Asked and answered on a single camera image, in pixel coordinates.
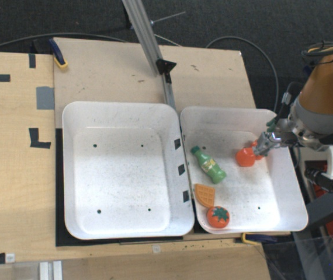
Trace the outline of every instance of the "orange waffle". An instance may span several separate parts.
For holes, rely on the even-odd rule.
[[[203,184],[195,184],[195,197],[205,207],[214,206],[215,189]]]

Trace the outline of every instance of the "white tray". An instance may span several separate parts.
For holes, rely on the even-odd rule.
[[[181,113],[186,158],[192,187],[204,184],[216,189],[215,205],[230,213],[229,224],[211,227],[207,208],[195,202],[197,219],[210,233],[298,231],[308,222],[288,148],[274,149],[252,167],[239,167],[235,154],[258,139],[275,114],[269,110],[243,108],[188,107]],[[213,184],[190,150],[203,148],[227,177]]]
[[[73,236],[182,236],[191,230],[189,179],[173,108],[76,101],[63,111],[63,138],[65,224]]]

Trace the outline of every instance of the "toy tomato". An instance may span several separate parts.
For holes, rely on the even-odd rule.
[[[229,212],[221,206],[213,206],[207,212],[208,223],[215,228],[224,228],[229,224]]]

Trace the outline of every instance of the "wooden table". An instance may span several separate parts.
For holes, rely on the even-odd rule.
[[[73,100],[164,102],[162,84],[152,76],[139,44],[56,40],[69,63],[66,71],[50,55],[35,55],[36,67],[31,68],[27,54],[0,52],[0,74],[11,76],[10,82],[0,82],[0,253],[14,253],[17,262],[66,260],[68,279],[79,279],[101,257],[111,264],[91,275],[106,267],[121,278],[126,274],[118,268],[125,262],[129,275],[155,279],[141,276],[140,268],[153,262],[144,271],[167,265],[161,274],[167,278],[179,271],[188,279],[183,277],[192,273],[188,265],[194,279],[206,279],[206,269],[217,279],[228,279],[229,272],[235,279],[269,279],[262,247],[235,243],[236,235],[191,231],[182,241],[55,246],[55,128],[61,125],[64,105]],[[161,51],[178,63],[171,74],[178,112],[191,105],[255,107],[240,52],[170,46]],[[37,109],[36,88],[43,86],[55,89],[55,111]],[[38,128],[39,141],[51,142],[50,148],[30,147],[29,128]],[[78,270],[80,264],[85,268]]]

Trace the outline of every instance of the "toy bottle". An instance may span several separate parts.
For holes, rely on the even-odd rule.
[[[196,156],[200,168],[211,178],[214,184],[218,184],[226,177],[226,172],[220,168],[211,156],[203,153],[198,146],[194,146],[191,153]]]

